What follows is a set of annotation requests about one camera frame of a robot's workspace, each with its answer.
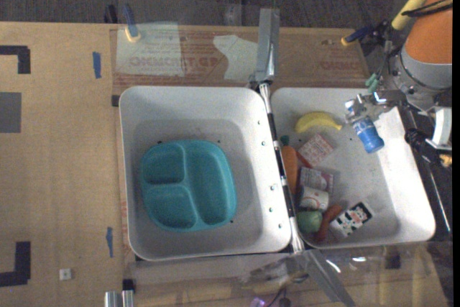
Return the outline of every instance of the carrot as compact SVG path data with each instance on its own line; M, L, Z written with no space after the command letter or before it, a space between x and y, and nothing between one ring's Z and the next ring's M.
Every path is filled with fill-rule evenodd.
M298 178L298 165L297 165L297 151L292 146L283 146L281 148L282 162L285 165L285 172L287 183L291 194L297 193L297 178Z
M315 240L317 242L322 242L326 239L326 235L329 229L329 223L331 223L331 221L333 221L337 216L339 216L342 210L342 206L335 203L334 205L329 206L326 211L324 211L323 221L319 226L319 230L315 234Z

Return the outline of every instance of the banana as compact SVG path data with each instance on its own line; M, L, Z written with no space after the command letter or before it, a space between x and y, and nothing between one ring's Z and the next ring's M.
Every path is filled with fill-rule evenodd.
M340 130L342 126L337 124L329 113L325 111L311 111L304 114L297 120L295 124L295 131L302 133L313 126L327 126Z

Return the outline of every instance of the teal plate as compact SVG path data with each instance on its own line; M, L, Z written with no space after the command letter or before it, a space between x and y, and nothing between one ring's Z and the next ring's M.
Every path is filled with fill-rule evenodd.
M150 219L173 232L212 229L231 221L236 191L229 161L216 144L197 139L151 147L140 182Z

